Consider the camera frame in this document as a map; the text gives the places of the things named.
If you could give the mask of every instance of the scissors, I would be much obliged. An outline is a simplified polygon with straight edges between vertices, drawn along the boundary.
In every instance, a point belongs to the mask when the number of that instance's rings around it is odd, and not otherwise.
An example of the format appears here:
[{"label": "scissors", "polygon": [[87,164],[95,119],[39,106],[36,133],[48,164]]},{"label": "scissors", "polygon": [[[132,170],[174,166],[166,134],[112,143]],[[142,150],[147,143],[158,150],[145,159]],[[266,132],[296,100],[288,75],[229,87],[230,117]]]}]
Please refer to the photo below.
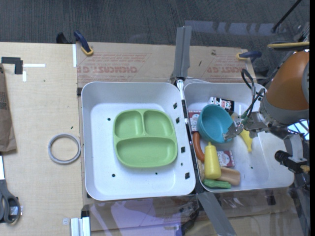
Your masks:
[{"label": "scissors", "polygon": [[6,223],[11,224],[17,221],[20,215],[21,206],[19,200],[8,191],[6,185],[3,158],[0,152],[0,221],[4,220]]}]

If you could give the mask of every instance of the black cable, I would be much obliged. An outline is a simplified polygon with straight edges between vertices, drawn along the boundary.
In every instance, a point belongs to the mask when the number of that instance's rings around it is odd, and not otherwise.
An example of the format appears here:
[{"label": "black cable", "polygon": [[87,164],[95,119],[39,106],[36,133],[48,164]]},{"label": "black cable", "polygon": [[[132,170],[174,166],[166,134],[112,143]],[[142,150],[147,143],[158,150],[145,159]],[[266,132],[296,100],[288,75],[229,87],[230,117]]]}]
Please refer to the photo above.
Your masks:
[{"label": "black cable", "polygon": [[286,19],[286,17],[295,9],[295,7],[301,2],[302,0],[298,0],[295,4],[289,9],[287,13],[272,27],[271,32],[275,33],[278,26]]},{"label": "black cable", "polygon": [[[242,72],[241,72],[241,75],[242,75],[242,78],[244,80],[244,82],[246,83],[246,85],[251,89],[253,90],[255,88],[255,83],[254,83],[254,80],[252,78],[252,76],[250,75],[250,73],[246,70],[246,69],[242,69]],[[251,81],[251,84],[250,85],[248,83],[248,81],[245,79],[245,75],[249,78],[249,80]],[[254,93],[252,93],[252,103],[249,105],[249,107],[246,109],[246,111],[244,113],[247,113],[246,114],[246,117],[250,117],[251,114],[252,114],[252,110],[253,110],[253,107],[254,107],[254,104],[256,102],[256,100],[259,98],[259,97],[263,97],[262,95],[262,92],[265,92],[265,89],[262,88],[259,92],[257,92],[255,90]]]}]

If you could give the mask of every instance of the tape roll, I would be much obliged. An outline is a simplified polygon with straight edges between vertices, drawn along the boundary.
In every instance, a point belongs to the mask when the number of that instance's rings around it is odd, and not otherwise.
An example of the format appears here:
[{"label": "tape roll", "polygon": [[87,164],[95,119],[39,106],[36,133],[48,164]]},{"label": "tape roll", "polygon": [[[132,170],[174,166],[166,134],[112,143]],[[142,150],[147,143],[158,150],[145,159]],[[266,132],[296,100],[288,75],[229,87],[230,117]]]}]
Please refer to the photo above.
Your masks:
[{"label": "tape roll", "polygon": [[[54,141],[56,141],[57,139],[59,138],[70,138],[71,140],[73,140],[77,147],[78,147],[78,151],[77,153],[75,154],[75,156],[69,160],[60,160],[58,158],[56,158],[52,152],[51,152],[51,147],[54,143]],[[69,164],[69,163],[72,163],[74,162],[76,159],[78,159],[78,157],[80,156],[80,153],[81,153],[81,145],[80,145],[80,141],[78,138],[76,138],[74,135],[72,134],[68,134],[68,133],[61,133],[61,134],[58,134],[58,135],[55,135],[50,141],[49,141],[49,144],[48,144],[48,155],[50,157],[50,159],[52,161],[54,161],[55,163],[58,163],[58,164]]]}]

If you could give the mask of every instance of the paper bag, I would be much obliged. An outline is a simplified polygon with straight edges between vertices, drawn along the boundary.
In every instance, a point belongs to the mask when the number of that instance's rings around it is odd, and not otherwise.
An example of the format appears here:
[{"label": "paper bag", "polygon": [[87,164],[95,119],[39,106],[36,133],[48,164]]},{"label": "paper bag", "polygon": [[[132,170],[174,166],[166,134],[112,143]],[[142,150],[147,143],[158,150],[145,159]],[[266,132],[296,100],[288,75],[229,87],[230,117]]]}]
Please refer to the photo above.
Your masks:
[{"label": "paper bag", "polygon": [[0,151],[16,149],[3,65],[0,64]]}]

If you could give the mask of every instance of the gray metal bar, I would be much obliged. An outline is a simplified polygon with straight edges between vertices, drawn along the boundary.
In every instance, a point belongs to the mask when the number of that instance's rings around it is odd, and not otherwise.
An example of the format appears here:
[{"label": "gray metal bar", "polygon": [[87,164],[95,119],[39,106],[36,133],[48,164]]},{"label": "gray metal bar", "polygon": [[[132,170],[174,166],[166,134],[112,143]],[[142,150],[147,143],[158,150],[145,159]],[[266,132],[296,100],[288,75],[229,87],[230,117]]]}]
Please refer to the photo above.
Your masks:
[{"label": "gray metal bar", "polygon": [[212,192],[196,194],[208,218],[219,236],[236,236],[236,233],[227,219],[222,207]]},{"label": "gray metal bar", "polygon": [[91,236],[90,218],[71,218],[70,236]]},{"label": "gray metal bar", "polygon": [[189,47],[191,26],[177,28],[175,62],[172,78],[186,78],[190,67]]}]

